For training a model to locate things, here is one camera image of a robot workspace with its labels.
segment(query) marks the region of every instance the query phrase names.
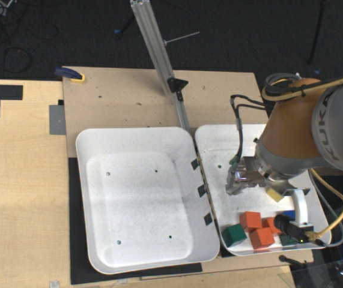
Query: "black bracket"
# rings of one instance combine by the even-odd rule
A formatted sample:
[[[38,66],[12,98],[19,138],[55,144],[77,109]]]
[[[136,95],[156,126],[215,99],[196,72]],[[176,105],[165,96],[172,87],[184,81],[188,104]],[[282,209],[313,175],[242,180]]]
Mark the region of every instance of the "black bracket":
[[[188,81],[177,78],[169,78],[167,79],[167,83],[169,84],[170,91],[177,94],[179,101],[183,101],[182,89],[188,84]]]

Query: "metal rod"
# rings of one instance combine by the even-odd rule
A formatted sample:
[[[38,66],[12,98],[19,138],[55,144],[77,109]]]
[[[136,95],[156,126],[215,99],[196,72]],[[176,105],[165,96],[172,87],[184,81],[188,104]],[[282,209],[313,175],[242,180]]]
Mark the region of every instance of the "metal rod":
[[[178,41],[178,40],[181,40],[183,38],[186,38],[186,37],[190,37],[190,36],[193,36],[193,35],[196,35],[196,34],[199,34],[199,31],[198,32],[194,32],[194,33],[191,33],[191,34],[187,34],[187,35],[184,35],[184,36],[181,36],[181,37],[177,37],[177,38],[174,38],[172,40],[169,40],[169,41],[163,41],[165,46],[167,46],[168,43],[171,43],[172,41]]]
[[[150,0],[130,0],[131,8],[138,23],[139,29],[145,40],[151,60],[162,83],[167,97],[172,96],[175,111],[181,128],[190,133],[190,125],[187,119],[183,101],[179,101],[175,93],[171,93],[167,80],[174,78],[169,56],[159,31]]]

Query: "black clip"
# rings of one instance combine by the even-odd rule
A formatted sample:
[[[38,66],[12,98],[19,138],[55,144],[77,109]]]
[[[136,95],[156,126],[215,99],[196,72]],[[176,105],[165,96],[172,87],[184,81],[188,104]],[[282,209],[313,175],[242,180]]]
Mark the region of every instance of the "black clip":
[[[183,101],[182,89],[188,84],[188,81],[171,77],[167,79],[167,83],[170,91],[177,94],[179,101]]]
[[[306,85],[303,84],[303,85],[301,85],[301,87],[300,87],[301,96],[302,96],[302,97],[305,97],[305,96],[306,96],[305,91],[304,91],[304,89],[306,89],[305,86],[306,86]]]

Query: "black floor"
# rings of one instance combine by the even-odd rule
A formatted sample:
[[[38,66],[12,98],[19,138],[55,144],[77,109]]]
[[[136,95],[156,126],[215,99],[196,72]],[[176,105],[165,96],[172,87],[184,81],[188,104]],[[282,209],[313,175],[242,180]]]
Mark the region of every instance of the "black floor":
[[[0,78],[58,79],[61,65],[153,68],[130,0],[19,0],[0,18]],[[343,0],[151,0],[173,69],[343,76]]]

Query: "black mat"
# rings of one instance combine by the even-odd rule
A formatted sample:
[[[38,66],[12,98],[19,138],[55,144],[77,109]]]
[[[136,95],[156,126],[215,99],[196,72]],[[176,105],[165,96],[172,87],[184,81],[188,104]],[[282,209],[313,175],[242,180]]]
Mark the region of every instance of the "black mat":
[[[68,159],[70,186],[70,273],[71,284],[94,283],[96,281],[155,275],[186,274],[202,272],[200,263],[153,268],[143,271],[105,275],[90,264],[87,253],[86,228],[83,214],[82,189],[80,187],[77,158]]]

